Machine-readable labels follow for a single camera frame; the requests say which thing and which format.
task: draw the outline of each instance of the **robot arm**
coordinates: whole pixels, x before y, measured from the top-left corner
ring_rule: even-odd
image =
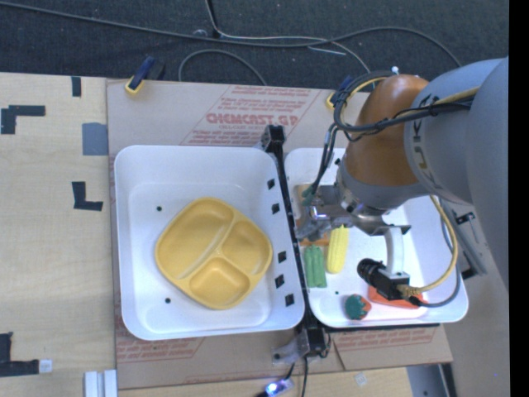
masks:
[[[340,110],[353,89],[359,85],[337,93],[330,128],[350,140],[336,182],[320,186],[316,179],[305,191],[298,239],[316,241],[341,225],[357,227],[384,235],[388,258],[403,257],[389,251],[398,237],[382,216],[430,194],[474,205],[508,287],[508,58],[467,65],[430,83],[388,75],[351,126],[341,122]],[[405,233],[409,226],[398,228]],[[361,271],[369,273],[368,266],[359,265]]]

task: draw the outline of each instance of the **white tray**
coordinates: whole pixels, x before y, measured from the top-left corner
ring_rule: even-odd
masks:
[[[335,159],[341,158],[344,149],[335,149]],[[322,149],[296,149],[285,160],[288,187],[295,218],[300,217],[295,187],[310,184],[317,175]],[[337,166],[331,164],[321,184],[333,184]],[[410,276],[410,284],[421,286],[439,278],[450,263],[451,253],[441,230],[441,220],[429,197],[408,200],[402,207],[384,217],[386,223],[411,225],[403,236],[404,267]],[[462,319],[468,309],[465,287],[461,281],[460,291],[447,305],[439,308],[401,309],[385,304],[372,304],[368,316],[360,321],[347,318],[345,301],[352,294],[368,295],[368,285],[358,276],[356,266],[364,258],[387,261],[386,244],[383,237],[369,237],[358,228],[349,232],[346,264],[339,274],[326,274],[327,287],[308,289],[308,301],[320,322],[332,328],[385,327],[450,323]],[[440,286],[424,293],[429,302],[438,302],[450,296],[455,288],[456,273]]]
[[[130,146],[118,153],[114,176],[122,316],[132,334],[145,340],[204,337],[289,329],[300,322],[305,305],[270,155],[251,147]],[[201,197],[222,199],[238,209],[274,248],[264,277],[232,309],[202,306],[155,264],[162,231]]]

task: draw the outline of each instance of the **cardboard box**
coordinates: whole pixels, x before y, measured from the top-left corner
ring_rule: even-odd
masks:
[[[321,147],[332,123],[330,90],[146,81],[137,95],[125,80],[107,82],[112,250],[115,284],[117,378],[120,390],[283,376],[274,350],[294,330],[147,342],[122,322],[117,259],[113,165],[133,145],[256,146],[269,124],[282,125],[284,151]],[[344,116],[353,123],[367,95],[356,94]],[[345,147],[341,134],[336,147]],[[334,332],[327,357],[311,360],[311,373],[377,369],[451,361],[442,325]],[[296,367],[301,372],[303,365]]]

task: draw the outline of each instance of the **yellow plate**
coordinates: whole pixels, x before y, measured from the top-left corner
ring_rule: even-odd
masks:
[[[257,285],[272,261],[269,238],[218,198],[186,206],[156,242],[156,265],[170,282],[211,309],[229,309]]]

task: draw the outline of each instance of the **black floor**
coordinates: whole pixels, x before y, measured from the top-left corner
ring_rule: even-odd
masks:
[[[335,88],[366,70],[433,79],[509,53],[509,0],[210,2],[0,0],[0,72],[128,78],[151,55],[165,80]]]

